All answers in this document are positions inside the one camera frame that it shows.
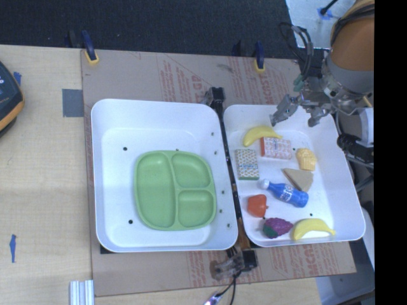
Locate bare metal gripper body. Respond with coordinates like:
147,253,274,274
297,74,366,116

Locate yellow banana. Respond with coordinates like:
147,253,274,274
242,125,283,148
291,218,336,241

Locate orange and white carton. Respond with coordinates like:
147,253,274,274
259,137,293,161

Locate yellow fries packet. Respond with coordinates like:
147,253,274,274
296,147,317,172

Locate tan sandwich wedge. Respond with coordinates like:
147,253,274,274
281,168,314,193

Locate green and white carton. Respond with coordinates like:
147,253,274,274
234,149,260,181

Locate white plastic tray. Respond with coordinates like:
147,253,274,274
90,98,239,254
223,104,366,248

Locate thin black and white rod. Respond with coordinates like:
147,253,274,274
216,102,251,250

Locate blue bottle white cap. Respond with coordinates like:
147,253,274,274
258,179,309,208

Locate orange bell pepper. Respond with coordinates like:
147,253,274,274
247,194,270,218

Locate purple grapes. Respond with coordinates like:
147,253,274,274
262,217,294,240

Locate green divided plate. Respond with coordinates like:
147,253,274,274
134,150,217,231

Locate brown cardboard board red print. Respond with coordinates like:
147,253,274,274
79,48,357,297

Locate black cylinder on white bracket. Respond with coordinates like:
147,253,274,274
336,107,375,164

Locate black block with thin wires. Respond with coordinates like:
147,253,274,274
210,248,258,280
200,86,226,108

